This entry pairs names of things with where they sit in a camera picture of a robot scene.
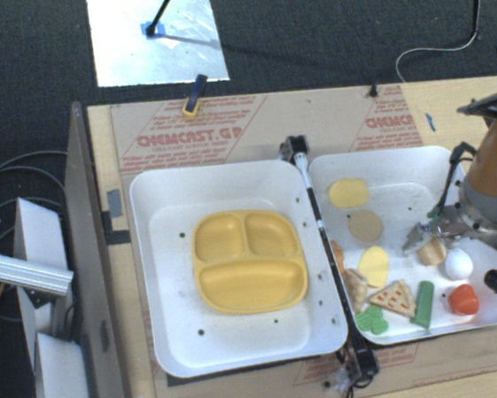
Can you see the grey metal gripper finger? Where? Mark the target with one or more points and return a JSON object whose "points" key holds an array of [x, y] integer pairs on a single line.
{"points": [[414, 239]]}

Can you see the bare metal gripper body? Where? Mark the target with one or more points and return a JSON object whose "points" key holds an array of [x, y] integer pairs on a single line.
{"points": [[453, 220]]}

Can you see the tan bread roll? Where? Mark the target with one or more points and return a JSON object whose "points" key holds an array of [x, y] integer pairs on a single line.
{"points": [[433, 252]]}

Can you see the white plastic tray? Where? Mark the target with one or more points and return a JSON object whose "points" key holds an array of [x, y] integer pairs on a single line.
{"points": [[174, 291], [409, 202]]}

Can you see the white egg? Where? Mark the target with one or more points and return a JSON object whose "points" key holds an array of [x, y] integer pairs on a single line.
{"points": [[458, 263]]}

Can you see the yellow oval chip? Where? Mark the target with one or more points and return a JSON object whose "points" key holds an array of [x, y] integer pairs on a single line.
{"points": [[373, 266]]}

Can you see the tan round biscuit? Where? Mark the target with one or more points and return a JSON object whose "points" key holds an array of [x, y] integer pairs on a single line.
{"points": [[365, 226]]}

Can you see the pizza slice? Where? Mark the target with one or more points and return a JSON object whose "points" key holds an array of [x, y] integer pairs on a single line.
{"points": [[394, 299]]}

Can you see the green cucumber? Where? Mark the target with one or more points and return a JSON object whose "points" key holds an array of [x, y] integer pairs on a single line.
{"points": [[424, 305]]}

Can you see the tan waffle sandwich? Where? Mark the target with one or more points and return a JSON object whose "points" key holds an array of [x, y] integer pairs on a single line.
{"points": [[357, 289]]}

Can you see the red pepper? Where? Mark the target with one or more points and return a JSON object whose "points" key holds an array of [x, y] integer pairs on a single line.
{"points": [[463, 299]]}

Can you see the pale yellow round biscuit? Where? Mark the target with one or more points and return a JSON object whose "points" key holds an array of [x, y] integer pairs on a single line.
{"points": [[348, 192]]}

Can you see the green broccoli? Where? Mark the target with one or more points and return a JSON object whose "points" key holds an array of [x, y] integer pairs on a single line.
{"points": [[372, 320]]}

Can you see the thin black and white rod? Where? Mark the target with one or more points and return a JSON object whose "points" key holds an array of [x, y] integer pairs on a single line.
{"points": [[320, 225]]}

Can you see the yellow divided plate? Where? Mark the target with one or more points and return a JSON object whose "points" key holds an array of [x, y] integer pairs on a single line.
{"points": [[249, 260]]}

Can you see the brown cardboard board red print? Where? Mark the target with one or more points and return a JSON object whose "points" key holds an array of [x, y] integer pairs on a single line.
{"points": [[231, 124]]}

